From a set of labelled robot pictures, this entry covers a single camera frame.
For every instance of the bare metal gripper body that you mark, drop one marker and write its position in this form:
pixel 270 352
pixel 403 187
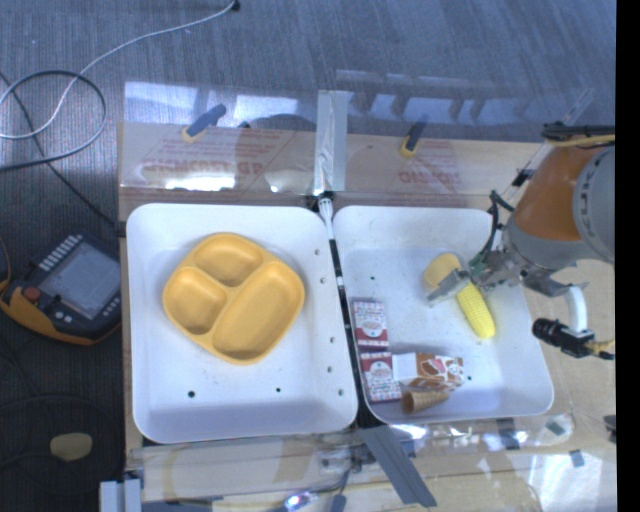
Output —
pixel 497 270

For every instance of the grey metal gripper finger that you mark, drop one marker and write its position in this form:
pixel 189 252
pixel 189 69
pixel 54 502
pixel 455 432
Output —
pixel 448 287

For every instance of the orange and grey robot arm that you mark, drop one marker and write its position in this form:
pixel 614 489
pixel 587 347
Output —
pixel 550 210

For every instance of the yellow corn cob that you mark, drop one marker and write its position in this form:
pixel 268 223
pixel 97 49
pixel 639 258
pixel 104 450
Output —
pixel 477 312

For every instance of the white and orange packet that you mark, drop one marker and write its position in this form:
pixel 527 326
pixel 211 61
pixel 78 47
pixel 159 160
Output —
pixel 435 367

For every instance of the red and white carton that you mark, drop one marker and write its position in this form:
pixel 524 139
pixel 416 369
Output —
pixel 379 377
pixel 370 324

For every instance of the white plastic tray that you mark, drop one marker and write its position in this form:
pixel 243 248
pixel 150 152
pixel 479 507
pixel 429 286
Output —
pixel 240 400
pixel 505 370

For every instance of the brown cardboard board, red print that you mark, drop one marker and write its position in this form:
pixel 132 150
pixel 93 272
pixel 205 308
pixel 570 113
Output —
pixel 480 165

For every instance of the brown ice cream cone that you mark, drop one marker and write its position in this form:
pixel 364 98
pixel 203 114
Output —
pixel 422 400

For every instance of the yellow divided plate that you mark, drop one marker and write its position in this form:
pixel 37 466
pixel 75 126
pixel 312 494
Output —
pixel 250 310

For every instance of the pale yellow oval toy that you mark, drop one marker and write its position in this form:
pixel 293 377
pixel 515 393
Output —
pixel 71 446

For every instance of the black cylinder on white bracket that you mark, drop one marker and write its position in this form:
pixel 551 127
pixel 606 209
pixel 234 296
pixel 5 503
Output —
pixel 560 334

